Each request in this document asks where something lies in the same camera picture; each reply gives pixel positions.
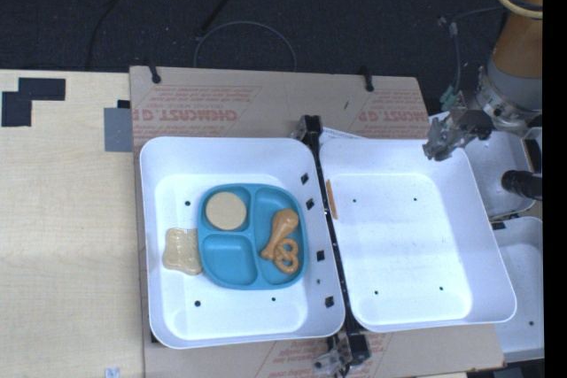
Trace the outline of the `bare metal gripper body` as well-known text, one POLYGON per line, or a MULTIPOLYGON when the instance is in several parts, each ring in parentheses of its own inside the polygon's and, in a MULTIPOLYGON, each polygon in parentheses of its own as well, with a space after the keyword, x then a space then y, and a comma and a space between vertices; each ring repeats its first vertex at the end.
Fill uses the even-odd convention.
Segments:
POLYGON ((460 91, 450 109, 450 127, 466 136, 488 139, 494 130, 523 137, 541 115, 495 94, 460 91))

